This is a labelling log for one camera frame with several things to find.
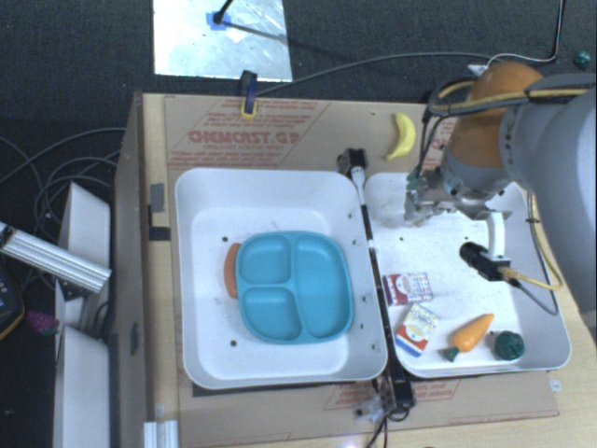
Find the green broccoli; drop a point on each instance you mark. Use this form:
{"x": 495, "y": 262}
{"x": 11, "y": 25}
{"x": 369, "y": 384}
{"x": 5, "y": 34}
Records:
{"x": 509, "y": 345}

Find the small dark green ball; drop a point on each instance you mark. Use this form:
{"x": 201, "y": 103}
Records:
{"x": 581, "y": 58}

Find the orange sausage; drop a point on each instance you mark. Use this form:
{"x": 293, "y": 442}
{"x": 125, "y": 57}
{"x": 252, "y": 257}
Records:
{"x": 230, "y": 273}

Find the black cylinder on white bracket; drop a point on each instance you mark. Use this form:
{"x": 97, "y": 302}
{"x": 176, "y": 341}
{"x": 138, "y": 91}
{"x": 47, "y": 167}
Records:
{"x": 480, "y": 259}

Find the white plastic tray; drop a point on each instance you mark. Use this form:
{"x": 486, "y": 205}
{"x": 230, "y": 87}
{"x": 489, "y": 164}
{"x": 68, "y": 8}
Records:
{"x": 261, "y": 203}
{"x": 448, "y": 259}

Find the thin black and white rod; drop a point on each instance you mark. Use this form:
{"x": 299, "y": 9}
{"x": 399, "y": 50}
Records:
{"x": 371, "y": 241}

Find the red and white carton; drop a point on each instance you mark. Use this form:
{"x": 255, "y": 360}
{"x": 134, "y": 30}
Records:
{"x": 406, "y": 288}

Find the blue divided plate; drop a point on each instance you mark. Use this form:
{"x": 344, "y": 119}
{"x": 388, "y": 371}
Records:
{"x": 298, "y": 292}

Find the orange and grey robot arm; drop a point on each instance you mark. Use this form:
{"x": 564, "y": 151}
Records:
{"x": 550, "y": 157}

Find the brown cardboard board red print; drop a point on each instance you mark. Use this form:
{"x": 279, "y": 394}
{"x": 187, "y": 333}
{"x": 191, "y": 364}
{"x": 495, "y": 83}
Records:
{"x": 280, "y": 133}

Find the yellow banana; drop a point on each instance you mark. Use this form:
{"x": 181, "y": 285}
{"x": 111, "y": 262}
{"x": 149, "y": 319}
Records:
{"x": 406, "y": 135}

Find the purple grapes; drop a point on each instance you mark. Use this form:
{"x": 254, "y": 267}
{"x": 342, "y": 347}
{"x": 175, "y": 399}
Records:
{"x": 41, "y": 321}

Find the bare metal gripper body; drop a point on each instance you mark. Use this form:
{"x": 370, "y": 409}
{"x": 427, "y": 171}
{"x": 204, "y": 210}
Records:
{"x": 459, "y": 203}

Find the yellow and red carton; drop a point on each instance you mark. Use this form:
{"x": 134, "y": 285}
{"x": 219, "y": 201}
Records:
{"x": 416, "y": 328}

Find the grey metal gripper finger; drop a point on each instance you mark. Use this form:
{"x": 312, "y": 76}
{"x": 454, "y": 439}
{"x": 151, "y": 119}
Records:
{"x": 428, "y": 215}
{"x": 410, "y": 209}

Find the orange carrot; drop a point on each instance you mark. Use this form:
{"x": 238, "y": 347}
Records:
{"x": 473, "y": 333}

